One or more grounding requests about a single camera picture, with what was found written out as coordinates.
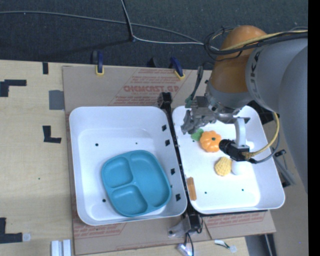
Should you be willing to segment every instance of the gray carpet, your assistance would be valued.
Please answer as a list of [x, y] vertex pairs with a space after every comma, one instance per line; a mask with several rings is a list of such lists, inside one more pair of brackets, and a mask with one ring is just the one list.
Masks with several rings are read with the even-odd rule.
[[[221, 26], [253, 25], [266, 33], [308, 26], [307, 0], [140, 0], [126, 2], [130, 21], [188, 35], [203, 42]], [[120, 0], [0, 0], [0, 12], [43, 11], [125, 22]], [[133, 26], [142, 39], [185, 42], [169, 32]], [[211, 59], [201, 45], [168, 45], [129, 40], [126, 24], [49, 14], [0, 14], [0, 59], [91, 63], [94, 50], [103, 64], [145, 67], [155, 57], [167, 68], [175, 56], [184, 69]]]

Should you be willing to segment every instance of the blue plate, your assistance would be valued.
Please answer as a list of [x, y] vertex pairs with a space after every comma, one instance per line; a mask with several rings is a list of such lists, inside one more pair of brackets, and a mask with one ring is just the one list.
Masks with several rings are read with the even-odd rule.
[[171, 198], [171, 188], [157, 158], [148, 151], [135, 150], [106, 161], [102, 182], [115, 210], [127, 217], [153, 212]]

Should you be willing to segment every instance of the metal bracket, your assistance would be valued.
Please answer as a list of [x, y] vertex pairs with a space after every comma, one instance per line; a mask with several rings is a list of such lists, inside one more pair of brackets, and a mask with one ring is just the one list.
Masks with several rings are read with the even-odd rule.
[[246, 122], [244, 118], [237, 118], [234, 122], [235, 126], [235, 144], [238, 147], [244, 147], [246, 145]]
[[[290, 185], [295, 185], [296, 179], [295, 179], [293, 173], [288, 169], [286, 158], [285, 158], [285, 153], [286, 153], [286, 151], [284, 149], [280, 150], [274, 154], [273, 159], [274, 159], [274, 162], [276, 163], [276, 165], [279, 167], [279, 171], [285, 181], [284, 184], [282, 184], [283, 187], [288, 187]], [[278, 157], [280, 157], [280, 156], [282, 156], [282, 158], [283, 158], [283, 164], [278, 159]]]
[[186, 215], [177, 225], [167, 229], [169, 238], [182, 238], [191, 229], [189, 216]]
[[51, 256], [71, 256], [71, 241], [51, 241], [50, 245]]

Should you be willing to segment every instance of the toy pumpkin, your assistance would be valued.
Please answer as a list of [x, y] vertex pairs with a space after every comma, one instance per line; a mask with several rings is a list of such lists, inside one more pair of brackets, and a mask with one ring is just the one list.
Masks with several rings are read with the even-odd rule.
[[200, 138], [201, 147], [207, 152], [218, 152], [221, 136], [214, 130], [204, 131]]

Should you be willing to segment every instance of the yellow clamp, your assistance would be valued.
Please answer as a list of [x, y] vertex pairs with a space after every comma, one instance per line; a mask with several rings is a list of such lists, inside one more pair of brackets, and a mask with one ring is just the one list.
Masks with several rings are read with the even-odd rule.
[[99, 73], [98, 72], [98, 65], [95, 65], [95, 73], [98, 75], [98, 76], [103, 76], [105, 74], [105, 68], [102, 67], [102, 72]]
[[183, 80], [186, 77], [185, 74], [183, 74], [183, 76], [180, 76], [176, 70], [174, 70], [173, 73], [179, 78], [179, 80]]

